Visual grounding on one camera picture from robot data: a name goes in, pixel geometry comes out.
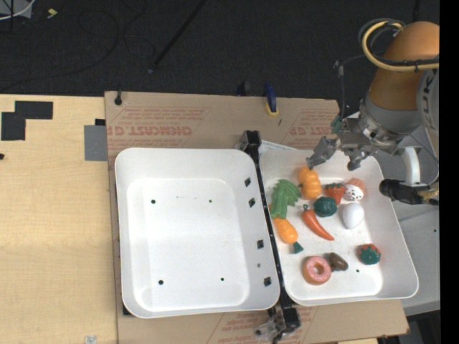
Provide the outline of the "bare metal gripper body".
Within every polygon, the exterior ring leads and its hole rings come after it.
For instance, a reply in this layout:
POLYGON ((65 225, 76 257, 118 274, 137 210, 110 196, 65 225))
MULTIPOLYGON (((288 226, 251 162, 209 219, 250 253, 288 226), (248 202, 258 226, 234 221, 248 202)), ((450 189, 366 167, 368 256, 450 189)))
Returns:
POLYGON ((338 133, 339 148, 346 155, 374 155, 377 151, 393 153, 397 134, 372 118, 345 118, 338 133))

